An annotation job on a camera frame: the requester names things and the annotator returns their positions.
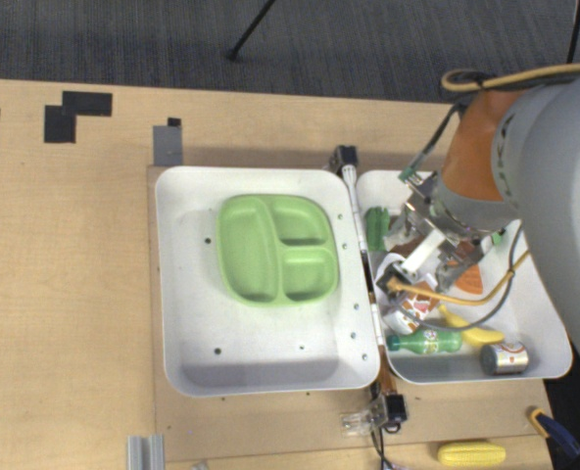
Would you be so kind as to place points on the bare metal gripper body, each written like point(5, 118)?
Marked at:
point(429, 202)

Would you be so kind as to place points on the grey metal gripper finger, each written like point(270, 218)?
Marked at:
point(403, 230)
point(449, 272)

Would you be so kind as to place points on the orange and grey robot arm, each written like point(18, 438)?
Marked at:
point(554, 203)

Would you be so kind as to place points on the orange carrot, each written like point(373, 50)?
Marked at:
point(471, 282)

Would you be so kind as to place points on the thin black and white rod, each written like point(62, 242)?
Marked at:
point(354, 203)

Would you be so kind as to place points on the white carton with red print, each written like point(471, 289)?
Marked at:
point(410, 314)

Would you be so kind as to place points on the yellow banana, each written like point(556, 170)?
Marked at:
point(483, 335)

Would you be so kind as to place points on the green plastic bottle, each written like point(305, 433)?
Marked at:
point(427, 342)

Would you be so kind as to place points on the white plastic tray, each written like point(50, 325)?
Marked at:
point(197, 336)
point(535, 321)

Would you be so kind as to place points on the silver can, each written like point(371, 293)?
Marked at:
point(505, 358)

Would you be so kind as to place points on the green divided plate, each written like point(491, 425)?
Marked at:
point(246, 248)

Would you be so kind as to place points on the yellow corn cob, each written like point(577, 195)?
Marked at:
point(471, 453)

